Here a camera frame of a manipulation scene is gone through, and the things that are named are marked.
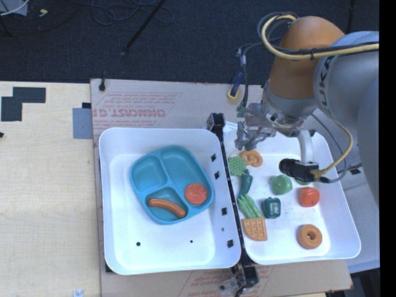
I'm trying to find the blue divided plate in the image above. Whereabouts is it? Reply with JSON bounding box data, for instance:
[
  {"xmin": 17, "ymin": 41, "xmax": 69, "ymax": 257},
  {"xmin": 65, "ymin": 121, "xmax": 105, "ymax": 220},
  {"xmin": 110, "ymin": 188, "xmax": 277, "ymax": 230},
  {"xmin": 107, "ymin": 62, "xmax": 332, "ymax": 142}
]
[{"xmin": 129, "ymin": 145, "xmax": 215, "ymax": 226}]

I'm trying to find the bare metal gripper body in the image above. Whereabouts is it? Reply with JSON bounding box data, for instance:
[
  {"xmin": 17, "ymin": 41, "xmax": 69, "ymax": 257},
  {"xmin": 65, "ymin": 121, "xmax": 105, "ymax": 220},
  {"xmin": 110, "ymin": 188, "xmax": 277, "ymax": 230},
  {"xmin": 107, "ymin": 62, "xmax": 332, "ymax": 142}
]
[{"xmin": 243, "ymin": 102, "xmax": 306, "ymax": 142}]

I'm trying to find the orange pretzel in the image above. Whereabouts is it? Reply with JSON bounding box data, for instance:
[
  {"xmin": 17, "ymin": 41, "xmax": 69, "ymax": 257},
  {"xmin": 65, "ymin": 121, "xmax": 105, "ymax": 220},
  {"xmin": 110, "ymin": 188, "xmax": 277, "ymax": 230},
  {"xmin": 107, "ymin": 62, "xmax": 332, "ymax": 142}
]
[{"xmin": 239, "ymin": 149, "xmax": 264, "ymax": 168}]

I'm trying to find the orange sausage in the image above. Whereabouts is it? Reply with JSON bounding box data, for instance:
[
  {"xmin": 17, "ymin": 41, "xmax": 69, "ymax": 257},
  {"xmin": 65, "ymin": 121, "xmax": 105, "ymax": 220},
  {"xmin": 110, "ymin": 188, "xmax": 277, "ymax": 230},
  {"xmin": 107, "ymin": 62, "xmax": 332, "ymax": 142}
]
[{"xmin": 147, "ymin": 197, "xmax": 187, "ymax": 219}]

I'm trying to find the dark green bell pepper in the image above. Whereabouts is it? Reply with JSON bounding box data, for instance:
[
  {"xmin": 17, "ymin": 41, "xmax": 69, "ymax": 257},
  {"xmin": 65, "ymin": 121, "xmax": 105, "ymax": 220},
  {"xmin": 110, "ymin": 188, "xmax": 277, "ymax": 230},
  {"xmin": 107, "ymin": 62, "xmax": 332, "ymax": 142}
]
[{"xmin": 260, "ymin": 197, "xmax": 282, "ymax": 220}]

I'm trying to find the green apple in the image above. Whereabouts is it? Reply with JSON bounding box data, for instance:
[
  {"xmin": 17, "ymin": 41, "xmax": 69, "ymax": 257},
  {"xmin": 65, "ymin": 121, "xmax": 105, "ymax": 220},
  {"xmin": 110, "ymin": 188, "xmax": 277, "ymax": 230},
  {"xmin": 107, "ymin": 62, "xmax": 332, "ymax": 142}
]
[{"xmin": 271, "ymin": 174, "xmax": 293, "ymax": 196}]

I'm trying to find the orange waffle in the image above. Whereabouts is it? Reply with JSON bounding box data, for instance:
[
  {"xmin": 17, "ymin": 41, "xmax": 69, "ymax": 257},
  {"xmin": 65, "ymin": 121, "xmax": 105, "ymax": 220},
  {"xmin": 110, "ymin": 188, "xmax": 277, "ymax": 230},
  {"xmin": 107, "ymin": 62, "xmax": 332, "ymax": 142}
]
[{"xmin": 240, "ymin": 217, "xmax": 269, "ymax": 242}]

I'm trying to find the green chili pepper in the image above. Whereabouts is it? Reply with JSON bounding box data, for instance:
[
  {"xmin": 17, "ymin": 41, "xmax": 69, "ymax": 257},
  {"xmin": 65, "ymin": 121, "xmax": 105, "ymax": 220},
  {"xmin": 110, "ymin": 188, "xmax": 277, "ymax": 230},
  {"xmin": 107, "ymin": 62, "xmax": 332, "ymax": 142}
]
[{"xmin": 237, "ymin": 169, "xmax": 254, "ymax": 199}]

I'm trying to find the black block with wires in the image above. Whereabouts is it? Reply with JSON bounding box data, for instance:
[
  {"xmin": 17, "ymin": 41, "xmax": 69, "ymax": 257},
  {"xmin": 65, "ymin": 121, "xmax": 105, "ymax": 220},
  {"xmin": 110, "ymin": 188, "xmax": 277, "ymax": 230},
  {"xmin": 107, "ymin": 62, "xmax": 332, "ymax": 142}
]
[
  {"xmin": 206, "ymin": 113, "xmax": 226, "ymax": 133},
  {"xmin": 231, "ymin": 264, "xmax": 260, "ymax": 294}
]

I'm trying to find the orange doughnut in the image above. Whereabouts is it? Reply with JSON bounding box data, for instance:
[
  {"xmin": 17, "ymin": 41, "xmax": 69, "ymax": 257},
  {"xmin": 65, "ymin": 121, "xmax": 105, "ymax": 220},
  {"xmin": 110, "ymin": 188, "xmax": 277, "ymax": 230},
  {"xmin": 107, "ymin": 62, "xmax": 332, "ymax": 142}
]
[{"xmin": 296, "ymin": 223, "xmax": 324, "ymax": 250}]

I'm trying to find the orange fruit slice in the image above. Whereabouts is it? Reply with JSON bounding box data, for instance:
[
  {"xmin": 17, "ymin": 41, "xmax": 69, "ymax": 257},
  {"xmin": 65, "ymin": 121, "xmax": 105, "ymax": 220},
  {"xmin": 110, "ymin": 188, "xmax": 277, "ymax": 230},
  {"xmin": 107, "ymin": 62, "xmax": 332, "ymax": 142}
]
[{"xmin": 184, "ymin": 183, "xmax": 209, "ymax": 205}]

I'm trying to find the green asparagus bunch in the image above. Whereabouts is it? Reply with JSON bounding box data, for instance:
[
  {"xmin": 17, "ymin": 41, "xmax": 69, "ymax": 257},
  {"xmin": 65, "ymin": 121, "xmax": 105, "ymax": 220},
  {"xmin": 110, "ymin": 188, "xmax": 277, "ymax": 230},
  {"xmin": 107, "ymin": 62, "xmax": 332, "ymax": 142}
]
[{"xmin": 237, "ymin": 194, "xmax": 264, "ymax": 220}]

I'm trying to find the white plastic tray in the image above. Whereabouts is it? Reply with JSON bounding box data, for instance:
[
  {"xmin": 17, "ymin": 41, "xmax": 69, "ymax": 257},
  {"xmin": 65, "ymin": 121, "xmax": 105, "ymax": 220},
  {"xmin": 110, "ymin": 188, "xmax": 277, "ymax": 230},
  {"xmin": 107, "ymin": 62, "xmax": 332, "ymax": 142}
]
[
  {"xmin": 223, "ymin": 128, "xmax": 362, "ymax": 266},
  {"xmin": 98, "ymin": 127, "xmax": 243, "ymax": 276}
]

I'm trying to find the brown cardboard board, red print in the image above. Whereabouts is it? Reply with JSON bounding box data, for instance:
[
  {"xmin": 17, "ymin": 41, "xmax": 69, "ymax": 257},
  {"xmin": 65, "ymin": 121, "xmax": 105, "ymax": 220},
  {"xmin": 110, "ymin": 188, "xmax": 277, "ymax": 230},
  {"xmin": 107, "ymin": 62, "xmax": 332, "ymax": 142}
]
[{"xmin": 89, "ymin": 78, "xmax": 354, "ymax": 297}]

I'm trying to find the thin black rod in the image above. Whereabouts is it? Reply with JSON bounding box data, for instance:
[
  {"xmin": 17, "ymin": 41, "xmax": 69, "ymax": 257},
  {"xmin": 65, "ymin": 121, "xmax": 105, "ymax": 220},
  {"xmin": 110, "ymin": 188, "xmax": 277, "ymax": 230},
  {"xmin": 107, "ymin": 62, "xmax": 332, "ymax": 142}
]
[{"xmin": 215, "ymin": 125, "xmax": 250, "ymax": 273}]

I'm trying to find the orange tomato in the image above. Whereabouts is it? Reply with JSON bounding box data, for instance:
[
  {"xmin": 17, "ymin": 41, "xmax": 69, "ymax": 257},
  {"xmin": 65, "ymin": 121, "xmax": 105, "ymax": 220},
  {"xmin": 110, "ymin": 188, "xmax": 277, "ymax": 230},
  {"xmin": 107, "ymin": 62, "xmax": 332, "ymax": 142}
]
[{"xmin": 298, "ymin": 186, "xmax": 321, "ymax": 208}]

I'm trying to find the green bumpy toy food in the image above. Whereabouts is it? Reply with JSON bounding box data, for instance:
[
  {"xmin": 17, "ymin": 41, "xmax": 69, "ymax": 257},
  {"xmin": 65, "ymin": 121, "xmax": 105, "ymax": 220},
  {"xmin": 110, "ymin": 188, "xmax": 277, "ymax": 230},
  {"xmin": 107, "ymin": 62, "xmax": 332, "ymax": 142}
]
[{"xmin": 227, "ymin": 156, "xmax": 248, "ymax": 177}]

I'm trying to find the black cylinder on white bracket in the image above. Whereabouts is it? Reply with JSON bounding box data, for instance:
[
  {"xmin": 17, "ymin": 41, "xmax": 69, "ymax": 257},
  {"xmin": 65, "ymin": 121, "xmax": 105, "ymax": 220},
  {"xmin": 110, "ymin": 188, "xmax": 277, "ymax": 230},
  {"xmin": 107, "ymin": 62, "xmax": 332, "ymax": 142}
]
[{"xmin": 278, "ymin": 128, "xmax": 320, "ymax": 183}]

